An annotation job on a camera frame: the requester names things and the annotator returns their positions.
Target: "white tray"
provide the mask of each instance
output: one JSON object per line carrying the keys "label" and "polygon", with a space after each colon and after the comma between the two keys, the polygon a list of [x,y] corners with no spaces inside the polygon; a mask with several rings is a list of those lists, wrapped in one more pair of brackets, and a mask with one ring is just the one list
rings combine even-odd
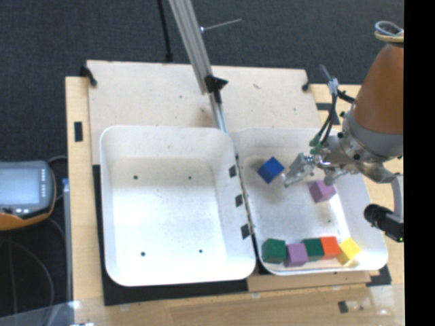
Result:
{"label": "white tray", "polygon": [[300,152],[309,152],[309,141],[317,131],[314,128],[252,128],[234,138],[247,205],[260,251],[259,259],[262,261],[261,246],[268,238],[290,244],[320,236],[336,236],[341,242],[351,236],[362,252],[347,266],[340,265],[336,259],[307,262],[297,268],[264,261],[262,264],[278,275],[378,270],[387,263],[387,247],[382,232],[372,228],[364,219],[363,212],[370,204],[370,198],[363,176],[339,177],[335,184],[337,193],[329,201],[316,204],[309,192],[309,185],[324,178],[320,169],[314,170],[314,176],[288,188],[284,187],[281,177],[267,184],[257,173],[271,157],[276,157],[286,167],[283,173],[288,172],[288,167]]}
{"label": "white tray", "polygon": [[249,276],[256,258],[231,138],[215,128],[112,126],[101,135],[104,252],[124,286]]}

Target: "aluminum rod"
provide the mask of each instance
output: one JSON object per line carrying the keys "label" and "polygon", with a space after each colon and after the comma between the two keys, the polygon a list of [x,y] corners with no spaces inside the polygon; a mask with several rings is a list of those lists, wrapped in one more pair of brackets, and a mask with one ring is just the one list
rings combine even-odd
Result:
{"label": "aluminum rod", "polygon": [[201,27],[201,32],[204,33],[207,30],[211,30],[211,29],[215,29],[215,28],[220,28],[221,26],[226,26],[226,25],[230,25],[233,23],[237,23],[237,22],[241,22],[242,19],[238,18],[238,19],[234,19],[234,20],[229,20],[228,22],[223,22],[223,23],[219,23],[219,24],[215,24],[215,25],[211,25],[211,26],[206,26],[206,27]]}
{"label": "aluminum rod", "polygon": [[222,105],[216,102],[214,94],[209,93],[205,83],[205,78],[209,75],[213,76],[213,72],[192,2],[191,0],[169,0],[169,5],[194,69],[199,88],[203,94],[209,94],[215,123],[219,129],[228,132]]}

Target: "yellow cube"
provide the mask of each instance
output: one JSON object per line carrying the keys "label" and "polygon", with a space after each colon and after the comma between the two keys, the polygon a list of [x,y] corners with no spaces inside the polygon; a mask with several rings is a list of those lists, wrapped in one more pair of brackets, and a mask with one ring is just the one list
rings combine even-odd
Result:
{"label": "yellow cube", "polygon": [[351,259],[353,259],[358,253],[361,252],[361,248],[358,244],[352,239],[348,238],[344,242],[339,245],[341,254],[337,256],[338,262],[341,264],[346,264]]}

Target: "small screen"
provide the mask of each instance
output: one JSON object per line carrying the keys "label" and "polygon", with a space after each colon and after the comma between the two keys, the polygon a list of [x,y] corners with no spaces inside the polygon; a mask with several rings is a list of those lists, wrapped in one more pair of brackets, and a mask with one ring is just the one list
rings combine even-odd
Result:
{"label": "small screen", "polygon": [[0,169],[0,204],[38,204],[38,168]]}

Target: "cube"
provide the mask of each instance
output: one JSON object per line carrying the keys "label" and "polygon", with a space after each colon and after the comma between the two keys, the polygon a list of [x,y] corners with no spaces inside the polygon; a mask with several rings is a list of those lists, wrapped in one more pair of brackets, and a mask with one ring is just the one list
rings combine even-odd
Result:
{"label": "cube", "polygon": [[341,254],[337,238],[334,236],[322,236],[320,238],[321,247],[324,250],[322,259],[333,259]]}
{"label": "cube", "polygon": [[308,262],[307,248],[303,242],[297,242],[287,245],[287,258],[284,261],[284,266],[301,267]]}
{"label": "cube", "polygon": [[336,190],[334,185],[327,186],[322,180],[317,180],[310,186],[310,193],[314,199],[314,202],[325,202],[335,195]]}
{"label": "cube", "polygon": [[270,264],[280,264],[287,258],[285,241],[269,238],[262,245],[262,259]]}
{"label": "cube", "polygon": [[272,180],[284,170],[284,167],[275,157],[261,165],[257,173],[266,181],[266,183],[271,183]]}
{"label": "cube", "polygon": [[361,248],[351,237],[340,243],[339,247],[341,253],[337,256],[337,260],[342,265],[350,262],[351,259],[353,259],[358,253],[361,252]]}
{"label": "cube", "polygon": [[310,262],[318,261],[324,256],[324,250],[319,238],[304,239],[302,242],[307,248],[308,260]]}

